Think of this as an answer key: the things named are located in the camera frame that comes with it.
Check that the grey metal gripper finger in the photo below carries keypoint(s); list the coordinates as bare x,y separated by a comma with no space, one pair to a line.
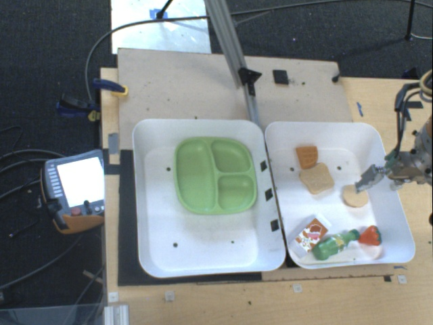
369,178

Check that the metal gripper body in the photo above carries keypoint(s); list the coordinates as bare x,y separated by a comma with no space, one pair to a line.
411,168

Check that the round tan biscuit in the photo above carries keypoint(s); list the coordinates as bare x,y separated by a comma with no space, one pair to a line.
355,198

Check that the white plastic tray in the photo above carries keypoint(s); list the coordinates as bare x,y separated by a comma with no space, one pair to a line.
382,222
203,242

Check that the tan bread slice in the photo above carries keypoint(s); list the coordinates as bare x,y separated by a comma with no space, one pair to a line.
317,179

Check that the red strawberry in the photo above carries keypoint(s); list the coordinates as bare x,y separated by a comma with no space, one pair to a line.
370,235

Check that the orange waffle biscuit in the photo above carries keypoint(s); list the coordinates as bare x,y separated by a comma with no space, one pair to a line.
307,156

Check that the green bottle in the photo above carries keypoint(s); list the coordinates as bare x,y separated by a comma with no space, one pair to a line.
329,247

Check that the white and orange carton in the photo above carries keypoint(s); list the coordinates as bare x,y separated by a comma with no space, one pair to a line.
309,237

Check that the green divided plate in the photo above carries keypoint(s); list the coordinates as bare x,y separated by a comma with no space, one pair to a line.
199,174

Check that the brown cardboard board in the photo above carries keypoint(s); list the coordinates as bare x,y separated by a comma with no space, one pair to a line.
189,83

